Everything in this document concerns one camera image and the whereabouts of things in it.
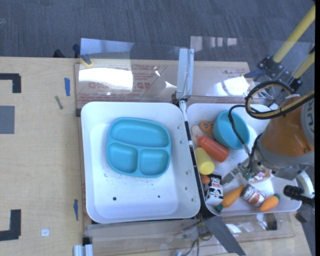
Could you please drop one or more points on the pale bread slice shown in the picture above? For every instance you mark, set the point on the pale bread slice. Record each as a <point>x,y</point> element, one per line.
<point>196,132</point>

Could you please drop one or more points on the thin black and white rod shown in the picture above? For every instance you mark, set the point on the thin black and white rod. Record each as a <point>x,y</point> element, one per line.
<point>188,130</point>

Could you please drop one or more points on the small orange round toy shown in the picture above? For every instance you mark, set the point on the small orange round toy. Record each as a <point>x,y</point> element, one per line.
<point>205,179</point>

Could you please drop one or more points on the white cow print carton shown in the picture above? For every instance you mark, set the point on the white cow print carton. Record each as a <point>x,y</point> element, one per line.
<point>214,192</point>

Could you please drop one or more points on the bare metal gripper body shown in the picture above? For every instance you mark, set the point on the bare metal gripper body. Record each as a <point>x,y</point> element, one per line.
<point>257,167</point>

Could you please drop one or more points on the white plastic tray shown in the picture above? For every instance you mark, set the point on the white plastic tray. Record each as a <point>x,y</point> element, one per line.
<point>140,195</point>
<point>240,160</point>

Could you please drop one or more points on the white and orange packet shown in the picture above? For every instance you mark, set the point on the white and orange packet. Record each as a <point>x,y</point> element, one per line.
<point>261,177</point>

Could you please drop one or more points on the brown pretzel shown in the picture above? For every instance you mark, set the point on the brown pretzel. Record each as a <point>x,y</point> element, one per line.
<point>205,127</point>

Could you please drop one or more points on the yellow squeeze bottle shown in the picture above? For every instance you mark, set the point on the yellow squeeze bottle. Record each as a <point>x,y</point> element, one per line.
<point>204,162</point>

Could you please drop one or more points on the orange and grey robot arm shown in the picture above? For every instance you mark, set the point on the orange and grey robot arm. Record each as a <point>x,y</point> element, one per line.
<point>285,130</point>

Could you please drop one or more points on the orange carrot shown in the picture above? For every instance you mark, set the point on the orange carrot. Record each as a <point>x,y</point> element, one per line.
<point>269,203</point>
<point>231,198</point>

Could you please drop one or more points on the blue divided plate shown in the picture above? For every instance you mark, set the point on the blue divided plate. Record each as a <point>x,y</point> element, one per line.
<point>138,147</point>

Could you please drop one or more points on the red and white can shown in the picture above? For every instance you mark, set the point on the red and white can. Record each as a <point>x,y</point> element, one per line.
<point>253,196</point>

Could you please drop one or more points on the blue bowl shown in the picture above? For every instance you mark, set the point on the blue bowl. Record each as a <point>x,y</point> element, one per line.
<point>225,132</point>

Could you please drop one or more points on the black cylinder on white bracket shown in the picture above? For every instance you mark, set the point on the black cylinder on white bracket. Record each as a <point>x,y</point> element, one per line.
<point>298,192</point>

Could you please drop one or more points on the orange squeeze bottle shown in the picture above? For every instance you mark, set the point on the orange squeeze bottle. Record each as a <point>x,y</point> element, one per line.
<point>215,149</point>

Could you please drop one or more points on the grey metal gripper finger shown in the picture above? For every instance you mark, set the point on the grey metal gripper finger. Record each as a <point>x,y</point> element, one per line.
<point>231,176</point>
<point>242,167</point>

